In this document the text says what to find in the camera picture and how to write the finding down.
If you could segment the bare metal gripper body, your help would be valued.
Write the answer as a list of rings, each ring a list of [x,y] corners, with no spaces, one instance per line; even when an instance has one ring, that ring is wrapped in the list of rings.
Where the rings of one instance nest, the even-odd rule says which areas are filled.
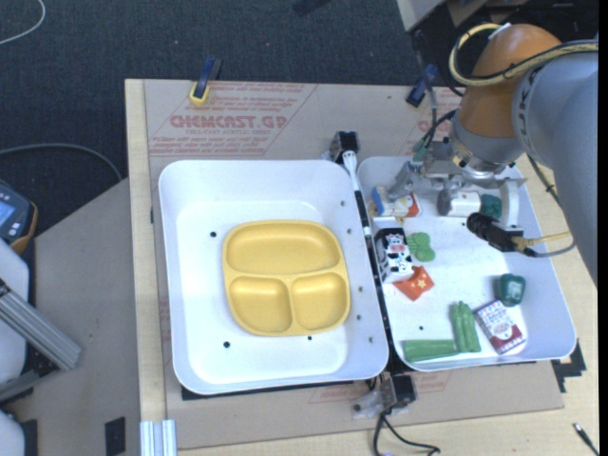
[[[432,181],[491,185],[505,170],[504,163],[474,155],[456,140],[424,143],[417,150],[420,174]]]

